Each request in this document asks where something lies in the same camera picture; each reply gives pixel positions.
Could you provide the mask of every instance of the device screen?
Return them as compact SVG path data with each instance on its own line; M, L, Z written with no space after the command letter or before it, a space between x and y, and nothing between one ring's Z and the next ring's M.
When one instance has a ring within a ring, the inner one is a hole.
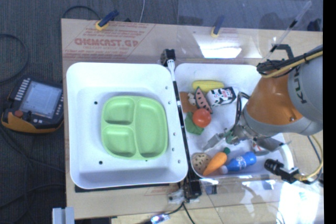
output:
M21 103L20 110L31 111L46 118L52 119L62 89L32 81Z

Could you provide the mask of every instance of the blue clamp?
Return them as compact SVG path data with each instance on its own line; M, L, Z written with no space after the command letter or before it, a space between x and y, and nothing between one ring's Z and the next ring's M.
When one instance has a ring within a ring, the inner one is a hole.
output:
M224 21L224 15L220 15L216 22L215 22L215 25L214 27L212 28L211 30L211 36L212 37L218 37L219 36L219 30L223 24L223 21Z
M105 29L109 25L108 22L113 20L118 15L119 15L119 12L116 9L114 11L110 12L102 20L96 22L96 29L99 30L99 31L102 31L103 29Z

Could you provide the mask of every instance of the green plate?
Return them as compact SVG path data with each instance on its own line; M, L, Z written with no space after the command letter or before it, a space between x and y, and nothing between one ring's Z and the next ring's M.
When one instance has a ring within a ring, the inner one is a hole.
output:
M106 151L115 157L159 157L168 144L163 106L146 97L123 95L110 98L102 110L101 139Z

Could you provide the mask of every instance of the blue bottle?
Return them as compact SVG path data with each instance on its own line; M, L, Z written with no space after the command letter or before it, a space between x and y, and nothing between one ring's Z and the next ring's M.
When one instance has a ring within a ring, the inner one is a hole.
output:
M239 171L245 169L249 165L253 165L257 162L256 154L252 151L244 153L242 156L238 156L231 161L219 168L219 172L223 175L227 174L230 171Z

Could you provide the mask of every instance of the toy carrot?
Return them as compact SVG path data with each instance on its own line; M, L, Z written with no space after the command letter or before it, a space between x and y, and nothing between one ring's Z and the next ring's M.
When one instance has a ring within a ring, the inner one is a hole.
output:
M208 166L205 168L203 172L203 176L207 176L208 174L211 174L212 172L216 171L218 168L220 168L227 160L227 154L230 153L230 149L228 147L224 148L223 151L217 152L215 156L211 159Z

